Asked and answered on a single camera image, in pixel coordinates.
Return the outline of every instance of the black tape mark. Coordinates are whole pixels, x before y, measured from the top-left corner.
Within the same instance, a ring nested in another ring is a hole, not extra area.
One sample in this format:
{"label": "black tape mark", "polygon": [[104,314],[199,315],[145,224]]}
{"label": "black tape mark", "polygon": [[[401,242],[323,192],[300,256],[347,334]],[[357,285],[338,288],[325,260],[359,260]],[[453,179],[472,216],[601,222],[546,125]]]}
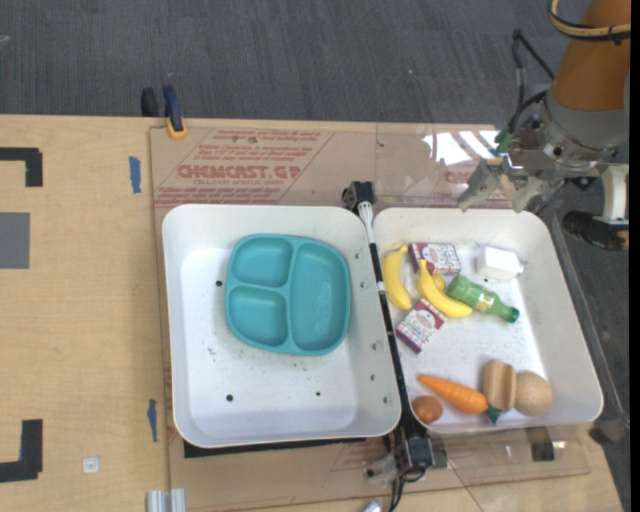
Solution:
{"label": "black tape mark", "polygon": [[0,148],[0,160],[23,161],[25,187],[42,186],[42,153],[38,148]]}
{"label": "black tape mark", "polygon": [[0,483],[36,480],[42,471],[42,420],[23,420],[20,458],[0,463]]}

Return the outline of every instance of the gray square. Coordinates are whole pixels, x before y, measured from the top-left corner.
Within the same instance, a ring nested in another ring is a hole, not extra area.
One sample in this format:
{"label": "gray square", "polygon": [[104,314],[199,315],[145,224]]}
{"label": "gray square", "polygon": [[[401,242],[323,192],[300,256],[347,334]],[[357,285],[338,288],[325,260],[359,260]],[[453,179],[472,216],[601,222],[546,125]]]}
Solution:
{"label": "gray square", "polygon": [[0,212],[0,269],[29,268],[31,214]]}

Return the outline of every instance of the black plastic strip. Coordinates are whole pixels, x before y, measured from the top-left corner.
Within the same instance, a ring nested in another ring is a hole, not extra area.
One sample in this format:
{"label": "black plastic strip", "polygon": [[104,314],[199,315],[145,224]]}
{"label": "black plastic strip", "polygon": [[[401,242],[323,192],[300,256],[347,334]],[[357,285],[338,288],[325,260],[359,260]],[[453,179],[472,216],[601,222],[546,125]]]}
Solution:
{"label": "black plastic strip", "polygon": [[42,153],[38,148],[0,148],[0,160],[6,162],[23,161],[25,187],[42,186]]}
{"label": "black plastic strip", "polygon": [[249,444],[240,446],[225,446],[221,448],[200,448],[184,441],[184,458],[192,459],[197,457],[211,457],[214,455],[227,455],[230,453],[264,452],[267,450],[291,450],[294,448],[312,448],[315,446],[326,446],[336,443],[356,443],[364,442],[366,439],[318,439],[311,441],[291,441],[265,444]]}
{"label": "black plastic strip", "polygon": [[529,427],[525,428],[525,432],[531,444],[531,458],[534,462],[555,460],[555,449],[547,427]]}
{"label": "black plastic strip", "polygon": [[42,471],[42,420],[23,420],[20,458],[0,463],[0,483],[36,480]]}

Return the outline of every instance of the white tray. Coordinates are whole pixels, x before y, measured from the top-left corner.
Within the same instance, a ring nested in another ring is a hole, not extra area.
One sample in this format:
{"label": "white tray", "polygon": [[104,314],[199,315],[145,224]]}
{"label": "white tray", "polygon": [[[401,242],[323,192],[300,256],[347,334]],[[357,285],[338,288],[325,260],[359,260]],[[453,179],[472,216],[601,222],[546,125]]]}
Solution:
{"label": "white tray", "polygon": [[[257,233],[315,238],[347,260],[351,319],[333,352],[268,352],[241,342],[227,327],[227,263],[235,244]],[[165,217],[162,239],[173,414],[185,440],[214,448],[362,438],[397,425],[400,399],[366,232],[353,213],[338,207],[184,205]]]}
{"label": "white tray", "polygon": [[[462,213],[446,208],[388,208],[375,217],[374,234],[381,259],[405,243],[453,243],[462,273],[520,310],[515,324],[479,312],[448,319],[418,355],[398,341],[410,399],[433,394],[417,381],[419,373],[480,389],[482,367],[492,358],[510,363],[516,371],[537,372],[548,379],[555,393],[553,407],[544,416],[526,417],[512,409],[500,416],[497,425],[484,415],[459,412],[443,400],[444,413],[428,425],[430,430],[441,434],[488,432],[588,423],[600,415],[600,384],[553,241],[538,217],[510,210]],[[485,282],[475,274],[474,265],[483,245],[515,252],[524,263],[524,273],[509,282]],[[414,282],[408,279],[406,284],[417,300]],[[390,309],[394,325],[407,314],[392,305]]]}

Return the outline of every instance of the green bottle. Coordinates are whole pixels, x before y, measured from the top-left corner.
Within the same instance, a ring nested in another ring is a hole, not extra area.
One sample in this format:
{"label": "green bottle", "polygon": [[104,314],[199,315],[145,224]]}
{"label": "green bottle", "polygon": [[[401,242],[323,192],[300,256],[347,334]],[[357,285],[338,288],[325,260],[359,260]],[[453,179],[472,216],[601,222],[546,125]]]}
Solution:
{"label": "green bottle", "polygon": [[511,306],[506,306],[494,292],[469,281],[461,274],[453,278],[447,288],[447,295],[482,313],[497,315],[511,324],[520,316],[520,311]]}

